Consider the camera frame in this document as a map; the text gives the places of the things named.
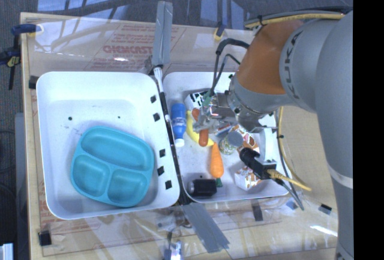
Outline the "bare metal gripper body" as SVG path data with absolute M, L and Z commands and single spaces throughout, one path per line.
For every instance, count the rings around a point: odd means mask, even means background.
M 209 102 L 209 114 L 212 119 L 231 125 L 238 123 L 234 111 L 229 105 L 229 91 L 215 93 Z

